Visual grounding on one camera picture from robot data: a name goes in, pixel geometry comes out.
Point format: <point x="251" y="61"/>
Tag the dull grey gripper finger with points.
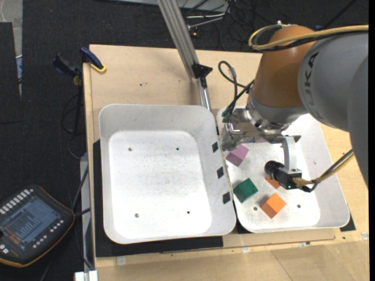
<point x="225" y="142"/>
<point x="238" y="143"/>

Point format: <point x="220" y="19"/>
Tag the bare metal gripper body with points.
<point x="252" y="127"/>

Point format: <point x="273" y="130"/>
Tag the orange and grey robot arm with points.
<point x="328" y="78"/>

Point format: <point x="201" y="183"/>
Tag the purple cube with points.
<point x="236" y="155"/>

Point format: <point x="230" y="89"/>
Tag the green cube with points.
<point x="245" y="189"/>

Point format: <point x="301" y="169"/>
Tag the orange cube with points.
<point x="272" y="182"/>
<point x="273" y="205"/>

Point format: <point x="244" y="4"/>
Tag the white plastic tray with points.
<point x="299" y="215"/>
<point x="158" y="174"/>

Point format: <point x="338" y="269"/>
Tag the pale wood board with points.
<point x="152" y="78"/>

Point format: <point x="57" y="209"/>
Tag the black cylinder on white bracket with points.
<point x="288" y="168"/>

